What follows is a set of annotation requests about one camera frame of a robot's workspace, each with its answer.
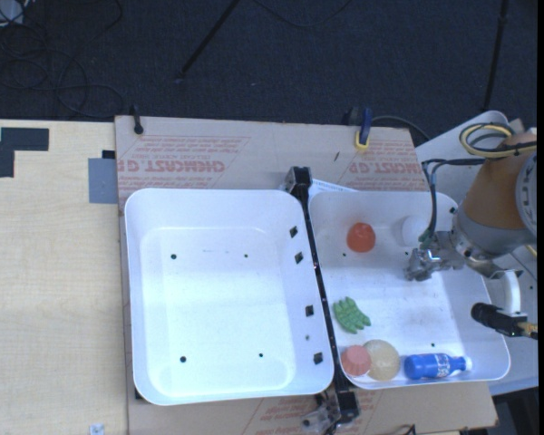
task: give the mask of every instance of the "black floor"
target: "black floor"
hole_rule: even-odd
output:
[[[0,27],[0,119],[111,121],[137,104],[340,124],[358,106],[423,130],[416,145],[486,109],[537,125],[538,0],[239,0],[193,59],[232,1],[30,0]]]

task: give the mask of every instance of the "green toy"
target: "green toy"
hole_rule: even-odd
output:
[[[356,305],[355,300],[348,296],[339,302],[333,303],[335,317],[339,324],[351,334],[364,329],[366,325],[371,325],[371,320]]]

